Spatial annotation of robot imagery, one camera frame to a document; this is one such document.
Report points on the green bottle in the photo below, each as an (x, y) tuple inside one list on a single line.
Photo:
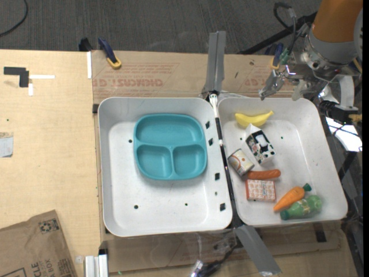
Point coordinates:
[(301, 208)]

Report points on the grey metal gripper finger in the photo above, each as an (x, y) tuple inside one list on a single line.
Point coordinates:
[(298, 91), (271, 85)]

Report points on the orange and white packet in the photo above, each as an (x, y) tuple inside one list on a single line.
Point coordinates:
[(260, 190)]

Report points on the white plastic tray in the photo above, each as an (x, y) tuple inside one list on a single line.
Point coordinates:
[(161, 206), (305, 160)]

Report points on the black cylinder on white bracket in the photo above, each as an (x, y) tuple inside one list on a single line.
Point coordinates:
[(347, 92)]

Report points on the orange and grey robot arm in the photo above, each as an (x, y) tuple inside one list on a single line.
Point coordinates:
[(335, 16)]

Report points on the white milk carton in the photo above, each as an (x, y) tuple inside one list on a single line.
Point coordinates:
[(259, 144)]

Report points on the yellow banana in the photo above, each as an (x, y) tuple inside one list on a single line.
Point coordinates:
[(250, 119)]

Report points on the blue divided plate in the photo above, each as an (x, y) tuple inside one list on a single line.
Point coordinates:
[(170, 146)]

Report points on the white and orange can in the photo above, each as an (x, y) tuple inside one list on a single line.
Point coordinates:
[(240, 161)]

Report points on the brown cardboard board red print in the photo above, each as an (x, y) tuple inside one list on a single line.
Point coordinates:
[(173, 76)]

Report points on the orange carrot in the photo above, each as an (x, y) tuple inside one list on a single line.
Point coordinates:
[(289, 198)]

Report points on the brown paper bag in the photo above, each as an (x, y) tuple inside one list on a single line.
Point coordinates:
[(31, 247)]

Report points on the orange sausage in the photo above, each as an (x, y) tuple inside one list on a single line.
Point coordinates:
[(263, 174)]

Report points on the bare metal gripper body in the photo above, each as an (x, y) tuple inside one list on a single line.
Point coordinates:
[(312, 68)]

